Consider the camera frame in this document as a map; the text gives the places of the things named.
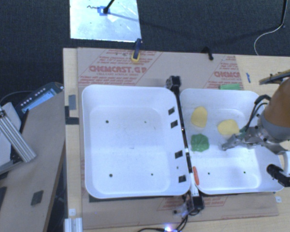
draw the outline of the dark floor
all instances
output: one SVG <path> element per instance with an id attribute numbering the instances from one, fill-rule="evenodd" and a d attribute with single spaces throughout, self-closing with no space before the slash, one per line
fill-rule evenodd
<path id="1" fill-rule="evenodd" d="M 137 0 L 144 50 L 255 55 L 254 41 L 279 26 L 284 0 Z M 132 43 L 70 39 L 69 0 L 0 0 L 0 99 L 63 82 L 65 47 L 132 48 Z M 260 55 L 290 56 L 290 0 L 285 28 L 258 41 Z M 6 101 L 14 105 L 25 95 Z M 50 232 L 60 231 L 64 187 Z"/>

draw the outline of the black electronic device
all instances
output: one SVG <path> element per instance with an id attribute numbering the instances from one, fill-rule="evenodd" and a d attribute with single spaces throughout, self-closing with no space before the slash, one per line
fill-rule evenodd
<path id="1" fill-rule="evenodd" d="M 63 85 L 57 82 L 48 83 L 36 89 L 15 107 L 18 116 L 22 118 L 27 110 L 31 110 L 33 107 L 36 107 L 44 101 L 54 97 L 63 91 L 63 89 Z"/>

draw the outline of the white tray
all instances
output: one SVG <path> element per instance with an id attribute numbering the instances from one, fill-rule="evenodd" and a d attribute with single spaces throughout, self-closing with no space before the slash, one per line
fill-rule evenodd
<path id="1" fill-rule="evenodd" d="M 226 142 L 217 125 L 225 119 L 234 119 L 239 128 L 249 120 L 258 95 L 251 91 L 185 89 L 180 96 L 188 146 L 191 136 L 203 134 L 210 147 L 203 152 L 190 151 L 191 164 L 197 168 L 200 184 L 198 189 L 206 194 L 231 194 L 244 192 L 279 191 L 283 187 L 267 173 L 266 167 L 281 167 L 279 157 L 265 147 L 247 149 L 237 146 L 221 150 Z M 203 106 L 207 112 L 207 124 L 201 129 L 191 123 L 195 108 Z M 257 124 L 253 119 L 251 126 Z"/>
<path id="2" fill-rule="evenodd" d="M 90 195 L 103 199 L 188 191 L 183 136 L 170 90 L 91 85 L 84 89 L 82 103 Z M 171 128 L 175 121 L 178 125 Z M 176 158 L 180 151 L 183 156 Z"/>

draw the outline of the black pole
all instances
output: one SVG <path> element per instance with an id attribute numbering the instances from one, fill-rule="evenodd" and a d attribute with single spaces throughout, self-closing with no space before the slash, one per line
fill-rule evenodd
<path id="1" fill-rule="evenodd" d="M 103 9 L 103 13 L 104 14 L 107 14 L 109 8 L 111 7 L 112 3 L 114 2 L 115 0 L 111 0 L 110 3 Z"/>
<path id="2" fill-rule="evenodd" d="M 281 25 L 284 25 L 284 22 L 285 22 L 287 2 L 288 2 L 288 0 L 284 0 L 284 5 L 283 5 L 283 8 L 282 8 L 281 20 L 280 20 L 280 24 Z"/>

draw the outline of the green object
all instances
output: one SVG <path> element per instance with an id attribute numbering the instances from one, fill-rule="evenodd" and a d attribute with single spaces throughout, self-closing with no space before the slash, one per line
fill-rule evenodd
<path id="1" fill-rule="evenodd" d="M 239 83 L 220 85 L 220 89 L 226 90 L 241 90 Z"/>
<path id="2" fill-rule="evenodd" d="M 209 149 L 208 137 L 203 134 L 192 135 L 191 137 L 191 150 L 203 152 Z"/>

